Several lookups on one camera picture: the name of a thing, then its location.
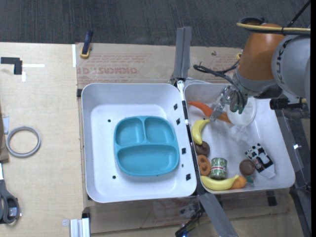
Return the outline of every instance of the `robotic hand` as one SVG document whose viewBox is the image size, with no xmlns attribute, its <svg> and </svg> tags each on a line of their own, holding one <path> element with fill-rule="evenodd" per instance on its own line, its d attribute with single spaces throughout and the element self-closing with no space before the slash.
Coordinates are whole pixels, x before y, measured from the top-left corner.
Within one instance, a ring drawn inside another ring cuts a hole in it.
<svg viewBox="0 0 316 237">
<path fill-rule="evenodd" d="M 306 98 L 310 110 L 310 28 L 282 28 L 264 22 L 258 26 L 240 25 L 252 28 L 252 33 L 229 80 L 231 85 L 223 89 L 211 106 L 210 120 L 215 120 L 226 104 L 232 112 L 242 114 L 250 96 L 278 99 L 283 93 Z"/>
</svg>

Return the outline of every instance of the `wooden table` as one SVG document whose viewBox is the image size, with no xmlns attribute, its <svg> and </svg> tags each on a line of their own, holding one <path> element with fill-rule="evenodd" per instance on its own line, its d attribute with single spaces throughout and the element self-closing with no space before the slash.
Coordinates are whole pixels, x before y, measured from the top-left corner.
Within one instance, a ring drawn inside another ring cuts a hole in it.
<svg viewBox="0 0 316 237">
<path fill-rule="evenodd" d="M 0 64 L 2 115 L 9 117 L 9 130 L 28 125 L 41 136 L 40 149 L 29 158 L 10 156 L 3 163 L 7 189 L 20 203 L 22 217 L 14 225 L 0 225 L 2 237 L 67 237 L 69 220 L 81 219 L 83 190 L 80 156 L 77 72 L 73 67 L 72 45 L 0 43 L 0 57 L 19 57 L 23 64 L 44 64 L 25 68 L 26 82 L 13 74 L 13 65 Z M 30 132 L 12 137 L 18 152 L 34 147 Z M 235 218 L 240 236 L 303 236 L 290 195 L 283 214 Z M 159 229 L 103 233 L 94 236 L 174 236 L 179 226 Z M 208 235 L 216 236 L 211 224 Z"/>
</svg>

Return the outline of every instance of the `blue plate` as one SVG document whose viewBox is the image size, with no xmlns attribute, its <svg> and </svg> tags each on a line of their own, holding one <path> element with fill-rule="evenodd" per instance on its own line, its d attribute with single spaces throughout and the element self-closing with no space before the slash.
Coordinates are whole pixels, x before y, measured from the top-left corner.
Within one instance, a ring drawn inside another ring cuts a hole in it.
<svg viewBox="0 0 316 237">
<path fill-rule="evenodd" d="M 133 176 L 166 174 L 179 163 L 173 127 L 156 116 L 121 120 L 114 131 L 114 150 L 121 170 Z"/>
</svg>

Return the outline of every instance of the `scissors handle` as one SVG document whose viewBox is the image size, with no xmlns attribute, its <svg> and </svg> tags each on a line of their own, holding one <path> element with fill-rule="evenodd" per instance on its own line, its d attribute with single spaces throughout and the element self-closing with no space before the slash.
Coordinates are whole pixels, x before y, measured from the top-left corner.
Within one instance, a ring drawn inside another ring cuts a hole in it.
<svg viewBox="0 0 316 237">
<path fill-rule="evenodd" d="M 3 201 L 3 208 L 0 205 L 0 219 L 2 218 L 5 223 L 10 224 L 17 219 L 20 206 L 18 200 L 7 191 L 4 180 L 0 180 L 0 202 L 1 200 Z M 17 209 L 16 215 L 10 216 L 9 208 L 14 207 Z"/>
</svg>

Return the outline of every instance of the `banana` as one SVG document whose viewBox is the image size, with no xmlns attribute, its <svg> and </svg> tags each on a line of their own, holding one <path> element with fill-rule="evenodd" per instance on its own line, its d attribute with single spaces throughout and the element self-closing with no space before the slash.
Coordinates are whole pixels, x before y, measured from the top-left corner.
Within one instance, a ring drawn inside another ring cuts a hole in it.
<svg viewBox="0 0 316 237">
<path fill-rule="evenodd" d="M 198 144 L 198 145 L 202 145 L 202 137 L 201 137 L 201 131 L 203 129 L 203 127 L 206 125 L 206 123 L 208 123 L 210 120 L 207 119 L 198 119 L 193 127 L 192 127 L 192 137 L 193 137 L 193 141 L 194 143 Z"/>
<path fill-rule="evenodd" d="M 214 180 L 207 176 L 201 176 L 201 181 L 207 188 L 215 191 L 223 191 L 228 190 L 231 186 L 233 186 L 234 181 L 239 177 L 239 175 L 235 175 L 232 178 L 228 178 L 225 180 Z"/>
</svg>

